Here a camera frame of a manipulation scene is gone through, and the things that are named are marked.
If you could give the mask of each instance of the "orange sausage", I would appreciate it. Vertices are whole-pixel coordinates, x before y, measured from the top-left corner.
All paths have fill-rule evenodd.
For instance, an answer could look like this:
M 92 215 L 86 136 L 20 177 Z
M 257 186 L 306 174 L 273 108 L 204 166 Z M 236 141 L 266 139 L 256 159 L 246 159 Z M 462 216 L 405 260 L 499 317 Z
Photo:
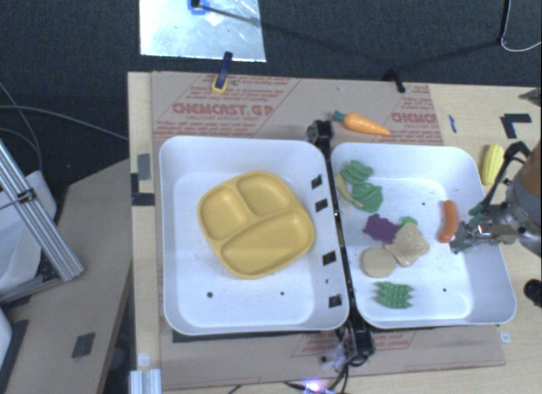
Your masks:
M 451 200 L 446 200 L 442 204 L 444 209 L 444 229 L 440 232 L 439 242 L 448 243 L 456 234 L 458 221 L 456 205 Z

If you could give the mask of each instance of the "black fabric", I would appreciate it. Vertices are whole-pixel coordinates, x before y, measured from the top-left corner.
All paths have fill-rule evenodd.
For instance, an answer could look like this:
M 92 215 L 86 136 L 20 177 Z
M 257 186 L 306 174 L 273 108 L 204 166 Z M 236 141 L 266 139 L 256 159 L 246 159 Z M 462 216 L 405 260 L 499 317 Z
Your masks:
M 21 105 L 51 109 L 128 133 L 126 74 L 217 71 L 219 63 L 139 54 L 138 0 L 0 0 L 0 80 Z M 540 47 L 497 43 L 504 0 L 259 0 L 268 62 L 233 73 L 405 82 L 539 86 Z M 540 0 L 513 0 L 508 45 L 540 39 Z M 7 103 L 0 94 L 0 103 Z M 128 144 L 71 123 L 28 114 L 44 173 L 65 187 L 128 157 Z M 0 111 L 0 128 L 25 132 Z M 0 132 L 25 171 L 33 152 Z

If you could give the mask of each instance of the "yellow corn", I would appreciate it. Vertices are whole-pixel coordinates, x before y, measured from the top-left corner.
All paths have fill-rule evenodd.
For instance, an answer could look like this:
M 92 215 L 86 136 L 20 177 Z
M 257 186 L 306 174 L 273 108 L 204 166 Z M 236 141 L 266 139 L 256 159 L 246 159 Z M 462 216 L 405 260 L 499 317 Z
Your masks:
M 505 150 L 499 144 L 491 144 L 484 157 L 480 177 L 484 185 L 493 185 L 504 162 Z

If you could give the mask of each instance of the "metal frame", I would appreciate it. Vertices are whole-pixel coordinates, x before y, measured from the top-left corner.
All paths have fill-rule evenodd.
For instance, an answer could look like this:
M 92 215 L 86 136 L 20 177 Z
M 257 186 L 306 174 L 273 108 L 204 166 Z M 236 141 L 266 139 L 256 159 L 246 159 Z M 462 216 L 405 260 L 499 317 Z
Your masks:
M 0 294 L 0 303 L 13 301 L 60 282 L 71 281 L 83 272 L 83 265 L 72 253 L 54 222 L 48 217 L 40 200 L 35 196 L 34 189 L 30 187 L 25 175 L 1 139 L 0 187 L 10 200 L 10 203 L 3 208 L 13 205 L 17 209 L 59 277 L 56 280 L 46 280 L 43 276 L 38 275 L 32 280 Z

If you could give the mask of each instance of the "yellow plate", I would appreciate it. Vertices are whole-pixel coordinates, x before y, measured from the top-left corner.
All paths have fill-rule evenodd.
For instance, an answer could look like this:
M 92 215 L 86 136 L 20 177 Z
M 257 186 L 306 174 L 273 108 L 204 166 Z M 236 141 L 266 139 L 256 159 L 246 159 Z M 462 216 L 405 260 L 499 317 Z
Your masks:
M 277 175 L 266 171 L 215 186 L 200 200 L 197 217 L 217 257 L 241 278 L 282 269 L 314 243 L 307 211 Z

